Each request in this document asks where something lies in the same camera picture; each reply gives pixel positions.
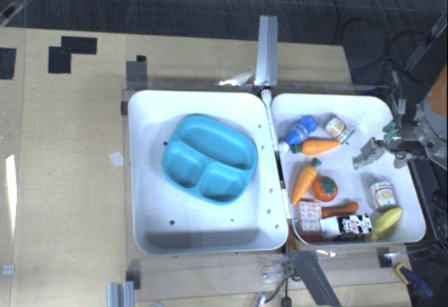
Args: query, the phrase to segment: toy can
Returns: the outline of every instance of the toy can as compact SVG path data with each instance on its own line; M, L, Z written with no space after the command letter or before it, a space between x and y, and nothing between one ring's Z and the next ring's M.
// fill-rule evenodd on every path
M373 204L378 211L385 211L397 206L392 184L387 180L373 183L370 186L370 193L372 194Z
M354 129L348 128L336 115L327 123L325 130L341 144L345 143L354 132Z

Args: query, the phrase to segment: black tape mark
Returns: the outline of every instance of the black tape mark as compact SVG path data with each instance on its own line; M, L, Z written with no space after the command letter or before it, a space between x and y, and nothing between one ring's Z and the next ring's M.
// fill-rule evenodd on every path
M0 80L12 80L15 71L15 48L0 48Z
M97 54L97 39L90 37L63 36L62 47L70 53L81 53L84 55Z
M127 115L127 107L128 107L128 103L127 101L121 101L121 115Z
M71 73L71 55L61 47L49 47L48 73Z

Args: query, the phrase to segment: toy banana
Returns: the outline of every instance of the toy banana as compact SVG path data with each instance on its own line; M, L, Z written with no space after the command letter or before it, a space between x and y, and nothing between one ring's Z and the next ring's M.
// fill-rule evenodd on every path
M400 219L403 210L401 208L392 208L387 210L373 223L373 234L371 236L373 241L378 240L387 230L389 230Z

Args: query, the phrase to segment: blue divided plate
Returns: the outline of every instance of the blue divided plate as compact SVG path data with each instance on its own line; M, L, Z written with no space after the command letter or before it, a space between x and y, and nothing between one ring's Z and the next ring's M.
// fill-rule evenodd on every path
M246 189L257 165L251 139L203 115L185 118L163 154L168 181L214 204L229 204Z

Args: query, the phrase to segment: blue bottle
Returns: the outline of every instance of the blue bottle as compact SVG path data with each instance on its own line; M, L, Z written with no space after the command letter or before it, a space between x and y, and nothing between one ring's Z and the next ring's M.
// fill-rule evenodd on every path
M287 152L292 144L301 144L301 142L316 130L317 126L317 121L312 115L304 116L288 131L286 139L280 142L280 151Z

